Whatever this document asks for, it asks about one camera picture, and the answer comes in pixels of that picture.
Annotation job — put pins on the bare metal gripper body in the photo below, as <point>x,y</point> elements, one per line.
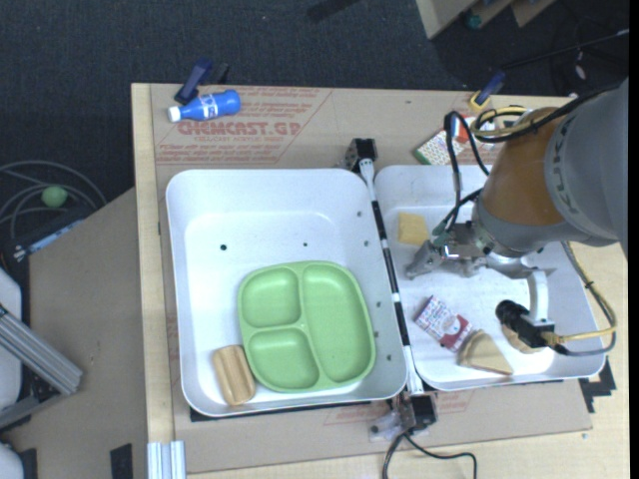
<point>461,250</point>

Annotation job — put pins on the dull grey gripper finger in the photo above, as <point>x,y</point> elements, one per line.
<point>469,269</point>
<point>422,262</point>

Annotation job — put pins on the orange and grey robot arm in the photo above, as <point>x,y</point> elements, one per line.
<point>554,182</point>

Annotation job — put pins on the white plastic tray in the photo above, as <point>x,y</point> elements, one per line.
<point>279,207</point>
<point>479,297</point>

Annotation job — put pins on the yellow cheese block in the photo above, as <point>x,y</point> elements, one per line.
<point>412,228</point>

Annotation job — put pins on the thin black and white rod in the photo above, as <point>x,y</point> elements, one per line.
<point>383,237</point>

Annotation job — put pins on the red and white carton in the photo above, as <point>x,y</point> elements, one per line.
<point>442,322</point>

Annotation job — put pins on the tan biscuit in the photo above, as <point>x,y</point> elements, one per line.
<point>510,339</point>

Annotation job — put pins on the tan pizza slice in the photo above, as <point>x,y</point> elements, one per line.
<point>486,354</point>

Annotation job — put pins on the colourful patterned packet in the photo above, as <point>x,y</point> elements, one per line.
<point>437,148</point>

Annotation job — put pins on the green divided plate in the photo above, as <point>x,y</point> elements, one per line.
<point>324,317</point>

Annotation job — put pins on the brown cardboard board red print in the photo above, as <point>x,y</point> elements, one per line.
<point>319,118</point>

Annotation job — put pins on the tan bread bun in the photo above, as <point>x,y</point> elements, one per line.
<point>233,374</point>

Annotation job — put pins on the blue bottle white cap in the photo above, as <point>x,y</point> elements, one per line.
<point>212,105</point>

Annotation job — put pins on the green ball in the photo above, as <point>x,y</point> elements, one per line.
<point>54,196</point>

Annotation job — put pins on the black cylinder on white bracket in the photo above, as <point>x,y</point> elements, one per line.
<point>521,320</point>

